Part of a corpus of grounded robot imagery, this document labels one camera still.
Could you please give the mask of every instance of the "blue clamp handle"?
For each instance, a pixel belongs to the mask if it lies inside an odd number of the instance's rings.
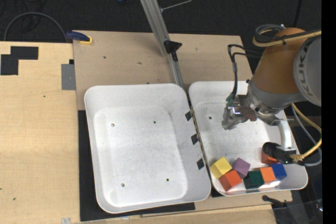
[[[74,39],[74,40],[79,40],[79,41],[90,41],[90,37],[79,33],[79,32],[74,32],[74,31],[67,31],[65,34],[65,37],[67,39]]]

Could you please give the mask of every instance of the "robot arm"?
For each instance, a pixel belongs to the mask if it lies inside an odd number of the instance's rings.
[[[273,37],[262,35],[271,30],[277,30]],[[262,150],[284,164],[293,163],[291,156],[296,150],[291,147],[290,129],[276,114],[300,101],[321,106],[321,31],[261,26],[253,42],[266,48],[249,81],[247,94],[228,102],[222,126],[230,130],[238,123],[257,119],[278,126],[281,145],[267,142]]]

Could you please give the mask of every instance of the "gray cable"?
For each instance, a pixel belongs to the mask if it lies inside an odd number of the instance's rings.
[[[314,138],[310,135],[310,133],[307,131],[307,129],[304,127],[304,125],[302,124],[302,122],[300,121],[295,109],[292,107],[292,111],[293,114],[295,116],[295,119],[298,121],[299,125],[301,126],[301,128],[303,129],[303,131],[306,133],[306,135],[309,137],[309,139],[313,142],[314,145],[316,145],[316,141],[314,140]],[[311,167],[311,166],[316,166],[322,163],[322,150],[320,149],[320,147],[318,147],[318,151],[320,153],[320,159],[315,162],[315,163],[304,163],[305,166],[307,167]]]
[[[50,16],[46,15],[46,14],[43,14],[43,13],[40,13],[40,12],[26,12],[26,13],[22,13],[18,16],[16,16],[13,20],[10,21],[10,23],[7,25],[6,27],[6,30],[5,30],[5,34],[4,34],[4,41],[6,41],[6,38],[7,38],[7,33],[9,31],[9,28],[11,27],[11,25],[19,18],[25,16],[25,15],[30,15],[30,14],[36,14],[36,15],[40,15],[40,16],[45,16],[47,17],[48,19],[52,20],[58,27],[59,29],[62,31],[63,33],[63,36],[64,36],[64,39],[65,39],[65,42],[68,42],[67,38],[66,38],[66,35],[62,29],[62,27],[59,25],[58,22],[56,22],[53,18],[51,18]]]

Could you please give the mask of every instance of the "purple block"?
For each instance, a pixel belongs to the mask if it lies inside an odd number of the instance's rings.
[[[241,158],[236,159],[232,163],[232,168],[238,172],[241,178],[244,178],[247,176],[250,166],[251,165],[248,162],[244,161]]]

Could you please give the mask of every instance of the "yellow cable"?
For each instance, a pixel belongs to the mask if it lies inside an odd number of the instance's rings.
[[[314,147],[312,147],[310,150],[308,150],[304,154],[300,154],[300,155],[298,155],[298,154],[292,154],[292,155],[290,155],[290,157],[293,158],[294,161],[301,161],[304,158],[306,158],[307,156],[309,156],[311,153],[313,153],[315,150],[317,150],[319,148],[319,146],[322,144],[322,128],[320,126],[318,126],[317,124],[313,123],[304,114],[302,114],[302,112],[296,107],[296,105],[292,104],[292,107],[300,115],[301,118],[303,118],[307,123],[309,123],[311,126],[313,126],[314,128],[316,128],[320,132],[320,134],[321,134],[321,138],[318,141],[318,143],[316,143],[316,145]]]
[[[299,40],[299,39],[315,37],[315,36],[320,36],[320,35],[322,35],[321,30],[313,32],[313,33],[309,33],[309,34],[306,34],[306,35],[297,36],[297,37],[286,38],[286,36],[285,36],[283,40],[277,40],[277,41],[272,41],[272,42],[268,42],[268,43],[259,43],[259,42],[257,42],[256,37],[253,37],[252,42],[253,42],[254,45],[256,45],[258,47],[271,47],[271,46],[275,46],[275,45],[278,45],[278,44],[283,44],[284,40],[286,42],[290,42],[290,41],[295,41],[295,40]]]

